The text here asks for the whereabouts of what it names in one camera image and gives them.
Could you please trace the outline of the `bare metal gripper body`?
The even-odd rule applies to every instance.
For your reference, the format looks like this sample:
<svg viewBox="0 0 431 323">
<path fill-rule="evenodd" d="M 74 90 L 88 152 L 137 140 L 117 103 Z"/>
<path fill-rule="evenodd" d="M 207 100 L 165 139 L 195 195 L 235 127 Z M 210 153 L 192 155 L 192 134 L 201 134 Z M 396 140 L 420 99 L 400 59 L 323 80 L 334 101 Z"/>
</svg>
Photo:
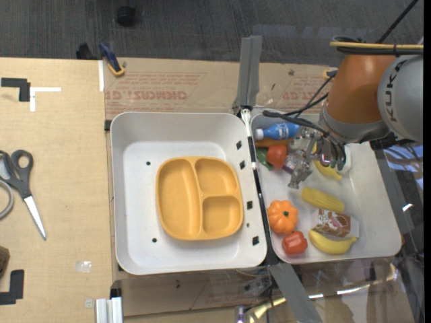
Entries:
<svg viewBox="0 0 431 323">
<path fill-rule="evenodd" d="M 341 161 L 341 144 L 331 135 L 312 128 L 300 128 L 293 138 L 292 150 L 301 151 L 307 161 L 319 161 L 334 168 Z"/>
</svg>

